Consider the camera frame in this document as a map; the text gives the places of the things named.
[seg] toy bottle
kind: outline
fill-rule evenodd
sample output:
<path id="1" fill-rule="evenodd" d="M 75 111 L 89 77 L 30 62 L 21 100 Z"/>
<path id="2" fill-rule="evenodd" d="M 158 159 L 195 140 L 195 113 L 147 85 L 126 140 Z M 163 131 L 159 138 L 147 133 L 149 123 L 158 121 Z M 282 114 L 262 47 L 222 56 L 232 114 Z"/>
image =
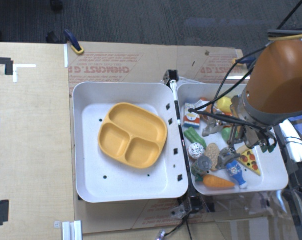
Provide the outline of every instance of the toy bottle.
<path id="1" fill-rule="evenodd" d="M 242 176 L 242 169 L 236 160 L 228 163 L 226 165 L 226 170 L 229 176 L 238 182 L 240 189 L 245 189 L 247 187 L 247 182 Z"/>

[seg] blue bottle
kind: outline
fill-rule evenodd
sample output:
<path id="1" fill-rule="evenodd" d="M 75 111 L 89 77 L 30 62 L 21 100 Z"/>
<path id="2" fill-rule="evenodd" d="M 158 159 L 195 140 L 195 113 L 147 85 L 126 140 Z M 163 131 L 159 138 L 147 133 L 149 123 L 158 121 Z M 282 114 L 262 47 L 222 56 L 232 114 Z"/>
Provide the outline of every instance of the blue bottle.
<path id="1" fill-rule="evenodd" d="M 242 169 L 236 160 L 228 163 L 226 165 L 226 170 L 229 176 L 239 183 L 240 189 L 245 189 L 247 187 L 247 183 L 242 176 Z"/>

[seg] gray carpet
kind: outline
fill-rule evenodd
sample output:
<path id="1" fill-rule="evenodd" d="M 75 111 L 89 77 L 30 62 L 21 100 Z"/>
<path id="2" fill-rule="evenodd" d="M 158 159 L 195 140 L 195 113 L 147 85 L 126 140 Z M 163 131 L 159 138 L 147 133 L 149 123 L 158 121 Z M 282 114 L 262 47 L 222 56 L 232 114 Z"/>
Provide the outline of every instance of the gray carpet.
<path id="1" fill-rule="evenodd" d="M 3 42 L 45 43 L 63 30 L 78 41 L 233 47 L 248 54 L 267 43 L 300 0 L 0 0 Z M 302 28 L 302 5 L 282 29 Z"/>

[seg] yellow divided plate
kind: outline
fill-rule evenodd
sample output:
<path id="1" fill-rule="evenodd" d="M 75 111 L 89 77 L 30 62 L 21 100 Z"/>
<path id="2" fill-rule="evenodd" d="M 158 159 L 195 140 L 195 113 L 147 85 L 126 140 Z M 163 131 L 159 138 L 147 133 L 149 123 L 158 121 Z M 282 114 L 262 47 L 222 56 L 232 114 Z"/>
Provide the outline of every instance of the yellow divided plate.
<path id="1" fill-rule="evenodd" d="M 165 122 L 157 115 L 130 103 L 118 103 L 105 116 L 98 145 L 109 157 L 144 169 L 159 158 L 167 138 Z"/>

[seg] toy cucumber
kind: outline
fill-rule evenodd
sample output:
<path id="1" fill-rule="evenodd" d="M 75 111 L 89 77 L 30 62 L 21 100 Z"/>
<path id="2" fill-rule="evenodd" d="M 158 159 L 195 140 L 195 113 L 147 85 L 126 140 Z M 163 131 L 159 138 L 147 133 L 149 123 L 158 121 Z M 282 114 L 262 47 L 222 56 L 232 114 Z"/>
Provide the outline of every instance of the toy cucumber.
<path id="1" fill-rule="evenodd" d="M 191 143 L 200 143 L 204 149 L 206 149 L 205 140 L 196 132 L 193 127 L 189 127 L 187 130 L 184 131 L 184 136 L 191 142 Z"/>

